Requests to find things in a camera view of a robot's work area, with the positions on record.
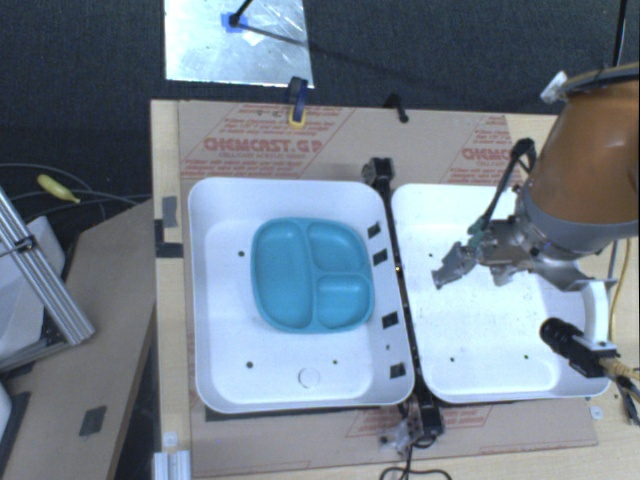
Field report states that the black block with wires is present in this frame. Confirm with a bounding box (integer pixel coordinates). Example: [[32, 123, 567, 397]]
[[361, 156, 397, 185], [415, 400, 446, 448]]

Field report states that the yellow banana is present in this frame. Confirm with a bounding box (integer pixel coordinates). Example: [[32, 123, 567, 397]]
[[36, 174, 82, 205]]

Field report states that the white plastic tray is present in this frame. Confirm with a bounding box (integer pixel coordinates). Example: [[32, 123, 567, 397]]
[[390, 182, 614, 404], [187, 176, 418, 415]]

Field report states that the thin black rod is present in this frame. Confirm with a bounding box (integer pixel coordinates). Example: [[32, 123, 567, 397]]
[[375, 177, 432, 409]]

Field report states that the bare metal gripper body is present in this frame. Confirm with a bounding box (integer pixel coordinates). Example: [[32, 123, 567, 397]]
[[471, 217, 577, 283]]

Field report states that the blue divided plate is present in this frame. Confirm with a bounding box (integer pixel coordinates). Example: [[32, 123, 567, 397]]
[[249, 216, 376, 335]]

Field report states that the black cylinder on white bracket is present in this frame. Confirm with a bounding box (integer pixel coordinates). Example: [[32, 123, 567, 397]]
[[538, 277, 621, 378]]

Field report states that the brown cardboard board red print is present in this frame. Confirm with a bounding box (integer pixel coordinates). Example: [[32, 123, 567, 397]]
[[177, 99, 600, 470]]

